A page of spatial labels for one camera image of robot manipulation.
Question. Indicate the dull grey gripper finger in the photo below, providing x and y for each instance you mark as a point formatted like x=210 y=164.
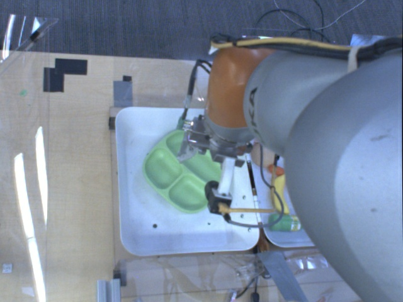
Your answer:
x=187 y=151

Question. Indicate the green can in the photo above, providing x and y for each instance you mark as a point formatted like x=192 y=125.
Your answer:
x=283 y=223

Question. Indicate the black cylinder on white bracket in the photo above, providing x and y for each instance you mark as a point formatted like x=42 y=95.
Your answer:
x=217 y=200

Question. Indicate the beige round toy bread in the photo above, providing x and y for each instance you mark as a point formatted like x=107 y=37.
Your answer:
x=266 y=157

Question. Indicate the white plastic tray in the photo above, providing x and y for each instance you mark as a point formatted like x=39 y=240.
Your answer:
x=283 y=239
x=141 y=225

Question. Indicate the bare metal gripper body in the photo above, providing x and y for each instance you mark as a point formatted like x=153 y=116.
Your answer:
x=201 y=135

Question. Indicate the green divided plate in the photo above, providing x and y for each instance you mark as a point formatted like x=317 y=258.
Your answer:
x=163 y=168

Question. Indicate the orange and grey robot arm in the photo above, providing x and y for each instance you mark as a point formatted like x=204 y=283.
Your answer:
x=315 y=137

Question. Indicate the yellow banana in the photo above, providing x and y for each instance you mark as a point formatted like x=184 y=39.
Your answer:
x=279 y=193

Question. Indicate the orange carrot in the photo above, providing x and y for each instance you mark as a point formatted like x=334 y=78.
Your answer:
x=277 y=170

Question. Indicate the thin black and white rod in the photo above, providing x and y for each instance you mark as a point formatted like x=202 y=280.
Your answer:
x=253 y=189

